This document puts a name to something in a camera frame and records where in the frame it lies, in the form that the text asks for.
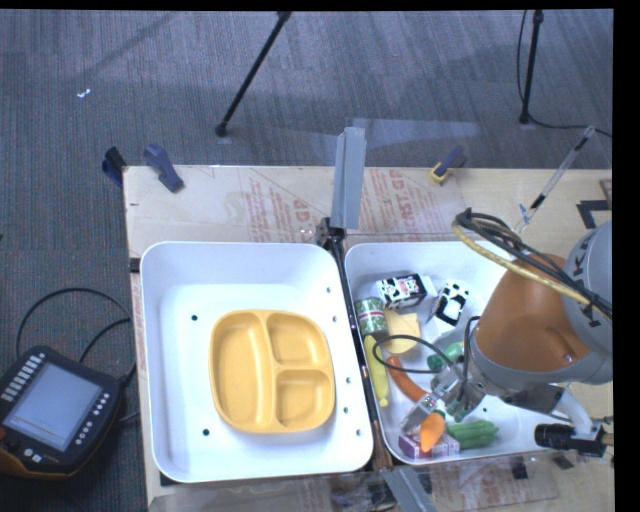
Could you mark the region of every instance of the yellow banana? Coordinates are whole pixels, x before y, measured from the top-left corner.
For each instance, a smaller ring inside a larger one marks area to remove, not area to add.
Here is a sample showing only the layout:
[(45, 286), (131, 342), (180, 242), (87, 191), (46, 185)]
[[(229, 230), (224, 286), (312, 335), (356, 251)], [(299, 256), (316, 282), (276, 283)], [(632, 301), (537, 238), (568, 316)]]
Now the yellow banana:
[(373, 391), (378, 399), (380, 407), (386, 407), (389, 403), (387, 396), (389, 395), (389, 380), (387, 379), (387, 369), (373, 356), (373, 346), (376, 340), (373, 336), (368, 335), (364, 338), (364, 352), (367, 357), (367, 366), (369, 366), (369, 377), (373, 385)]

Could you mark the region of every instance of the yellow divided plate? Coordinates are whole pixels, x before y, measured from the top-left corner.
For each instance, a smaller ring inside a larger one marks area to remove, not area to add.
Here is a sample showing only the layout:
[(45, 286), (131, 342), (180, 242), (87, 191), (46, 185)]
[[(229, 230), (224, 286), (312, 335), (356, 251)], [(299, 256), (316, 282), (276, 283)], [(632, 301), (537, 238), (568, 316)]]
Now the yellow divided plate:
[(324, 333), (309, 318), (247, 309), (211, 332), (209, 380), (220, 416), (244, 432), (300, 432), (333, 412), (335, 380)]

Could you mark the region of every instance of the tripod leg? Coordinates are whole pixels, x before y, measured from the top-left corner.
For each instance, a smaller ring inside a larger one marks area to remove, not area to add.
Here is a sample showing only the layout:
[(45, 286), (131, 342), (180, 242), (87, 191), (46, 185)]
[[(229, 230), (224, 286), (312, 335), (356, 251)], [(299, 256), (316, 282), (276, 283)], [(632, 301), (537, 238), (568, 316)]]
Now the tripod leg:
[(529, 99), (531, 97), (531, 82), (533, 81), (533, 66), (536, 62), (536, 49), (538, 47), (538, 32), (544, 16), (541, 9), (533, 13), (533, 34), (531, 36), (531, 48), (529, 50), (529, 67), (527, 68), (527, 81), (524, 88), (524, 100), (522, 102), (522, 112), (520, 113), (520, 123), (529, 122)]
[(258, 69), (262, 64), (262, 61), (269, 53), (269, 49), (271, 48), (271, 45), (276, 40), (276, 37), (278, 37), (278, 34), (280, 33), (280, 30), (282, 29), (283, 25), (291, 16), (291, 11), (278, 11), (277, 14), (278, 14), (278, 22), (276, 23), (276, 26), (273, 27), (273, 30), (271, 31), (271, 35), (269, 35), (267, 42), (264, 44), (264, 46), (262, 47), (262, 50), (260, 51), (260, 54), (258, 55), (258, 58), (253, 63), (253, 66), (249, 70), (247, 77), (244, 79), (244, 82), (240, 86), (240, 89), (238, 90), (236, 97), (233, 99), (233, 102), (231, 103), (229, 110), (227, 110), (227, 113), (225, 114), (224, 119), (218, 126), (216, 126), (216, 133), (220, 137), (224, 137), (226, 135), (227, 124), (231, 120), (231, 117), (233, 116), (233, 113), (235, 112), (236, 107), (240, 104), (240, 101), (242, 100), (244, 93), (249, 88), (249, 85), (251, 85), (251, 81), (253, 80), (254, 75), (258, 72)]

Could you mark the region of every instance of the white pen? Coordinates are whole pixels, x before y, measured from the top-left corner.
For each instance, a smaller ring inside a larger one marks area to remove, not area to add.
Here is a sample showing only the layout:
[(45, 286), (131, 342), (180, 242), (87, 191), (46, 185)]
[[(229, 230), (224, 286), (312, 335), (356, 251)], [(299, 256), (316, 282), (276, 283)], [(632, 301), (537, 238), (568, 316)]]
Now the white pen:
[(582, 134), (582, 137), (580, 137), (580, 140), (578, 141), (578, 143), (573, 148), (571, 148), (571, 151), (569, 151), (569, 154), (562, 161), (562, 163), (560, 164), (556, 172), (553, 173), (553, 176), (551, 176), (551, 179), (547, 182), (547, 184), (542, 189), (542, 192), (538, 194), (538, 197), (535, 198), (535, 200), (533, 201), (533, 203), (531, 203), (531, 206), (529, 206), (528, 209), (526, 209), (522, 204), (520, 204), (520, 212), (522, 213), (522, 217), (520, 218), (520, 221), (518, 222), (518, 224), (516, 224), (516, 227), (514, 228), (514, 231), (517, 234), (522, 233), (524, 231), (524, 228), (526, 228), (529, 225), (533, 216), (540, 209), (540, 207), (542, 206), (542, 203), (547, 198), (549, 193), (553, 190), (553, 187), (556, 186), (556, 184), (558, 183), (558, 181), (560, 180), (564, 172), (571, 166), (573, 161), (576, 159), (576, 156), (578, 156), (578, 153), (582, 149), (582, 146), (584, 146), (587, 143), (587, 141), (595, 131), (596, 129), (594, 126), (587, 127), (587, 129)]

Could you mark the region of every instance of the white plastic tray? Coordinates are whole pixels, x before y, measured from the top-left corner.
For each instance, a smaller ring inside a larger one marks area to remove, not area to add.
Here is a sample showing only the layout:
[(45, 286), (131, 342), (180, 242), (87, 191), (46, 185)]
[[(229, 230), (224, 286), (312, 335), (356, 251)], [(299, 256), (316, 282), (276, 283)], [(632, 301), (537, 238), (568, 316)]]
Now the white plastic tray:
[[(211, 482), (355, 471), (373, 450), (358, 360), (338, 268), (316, 245), (162, 242), (141, 260), (151, 442), (162, 473)], [(211, 395), (211, 329), (225, 313), (299, 313), (323, 330), (335, 408), (298, 433), (235, 430)]]
[[(492, 247), (486, 242), (480, 242), (480, 245)], [(436, 290), (440, 290), (448, 279), (466, 284), (471, 294), (458, 326), (437, 342), (439, 348), (444, 349), (449, 343), (464, 339), (464, 328), (468, 318), (482, 313), (505, 269), (477, 254), (462, 242), (402, 242), (362, 243), (352, 247), (345, 256), (345, 272), (354, 301), (364, 298), (359, 294), (366, 294), (372, 282), (393, 276), (414, 273), (426, 275), (431, 278)], [(420, 306), (400, 312), (417, 312), (421, 327), (427, 321), (429, 313), (427, 308)], [(417, 345), (410, 352), (401, 355), (400, 359), (406, 367), (426, 369), (426, 357), (432, 353), (433, 351), (424, 345)], [(423, 389), (431, 389), (431, 375), (410, 376)], [(389, 384), (389, 405), (380, 407), (376, 403), (376, 409), (387, 448), (407, 464), (424, 465), (544, 449), (535, 443), (534, 430), (538, 423), (548, 423), (549, 416), (519, 409), (505, 404), (496, 397), (487, 396), (463, 421), (492, 421), (499, 431), (490, 445), (463, 450), (460, 455), (451, 457), (410, 459), (399, 448), (398, 438), (400, 423), (413, 402), (402, 394), (390, 377)], [(453, 418), (447, 415), (447, 421), (453, 422)]]

